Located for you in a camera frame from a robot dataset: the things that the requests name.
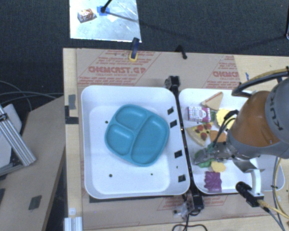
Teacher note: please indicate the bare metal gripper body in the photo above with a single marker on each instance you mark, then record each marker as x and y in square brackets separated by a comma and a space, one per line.
[222, 151]

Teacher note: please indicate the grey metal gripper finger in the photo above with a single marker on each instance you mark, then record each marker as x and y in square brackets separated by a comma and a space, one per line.
[200, 159]
[203, 152]

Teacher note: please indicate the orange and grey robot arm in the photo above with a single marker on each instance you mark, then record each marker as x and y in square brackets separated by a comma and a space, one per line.
[255, 119]

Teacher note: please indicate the green toy lettuce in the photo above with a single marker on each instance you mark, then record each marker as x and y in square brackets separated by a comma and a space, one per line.
[203, 164]

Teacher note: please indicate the yellow toy crisp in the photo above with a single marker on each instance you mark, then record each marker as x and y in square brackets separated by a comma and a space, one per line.
[218, 167]

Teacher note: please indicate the orange biscuit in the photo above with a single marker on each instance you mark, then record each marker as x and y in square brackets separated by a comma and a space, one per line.
[215, 136]

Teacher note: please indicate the pizza slice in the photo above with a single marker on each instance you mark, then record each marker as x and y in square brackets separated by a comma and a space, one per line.
[200, 132]

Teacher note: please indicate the purple grapes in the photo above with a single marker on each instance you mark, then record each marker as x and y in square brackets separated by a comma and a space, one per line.
[212, 182]

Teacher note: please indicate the white plastic tray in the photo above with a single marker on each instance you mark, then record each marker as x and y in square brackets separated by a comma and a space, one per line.
[233, 179]
[125, 177]

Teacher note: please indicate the thin black rod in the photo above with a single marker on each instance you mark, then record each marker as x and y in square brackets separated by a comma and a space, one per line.
[183, 129]

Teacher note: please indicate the yellow toy food piece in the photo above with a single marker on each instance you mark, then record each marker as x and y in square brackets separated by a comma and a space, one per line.
[221, 115]

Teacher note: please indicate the small green toy food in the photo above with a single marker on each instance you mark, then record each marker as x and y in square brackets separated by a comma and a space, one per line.
[213, 116]

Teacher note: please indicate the pink and white carton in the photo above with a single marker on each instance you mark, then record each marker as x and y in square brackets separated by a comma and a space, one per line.
[198, 113]

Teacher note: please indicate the tan triangular sandwich slice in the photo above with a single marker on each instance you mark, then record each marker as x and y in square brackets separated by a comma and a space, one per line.
[214, 101]

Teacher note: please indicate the blue divided plate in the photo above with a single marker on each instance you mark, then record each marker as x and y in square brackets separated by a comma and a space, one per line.
[137, 135]

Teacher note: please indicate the brown cardboard board, red print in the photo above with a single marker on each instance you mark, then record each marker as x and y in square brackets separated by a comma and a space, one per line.
[135, 68]

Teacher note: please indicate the orange and white carton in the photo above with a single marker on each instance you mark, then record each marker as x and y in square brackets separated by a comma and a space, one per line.
[86, 15]

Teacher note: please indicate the black cylinder on white bracket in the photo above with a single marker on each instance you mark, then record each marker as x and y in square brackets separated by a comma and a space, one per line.
[255, 179]

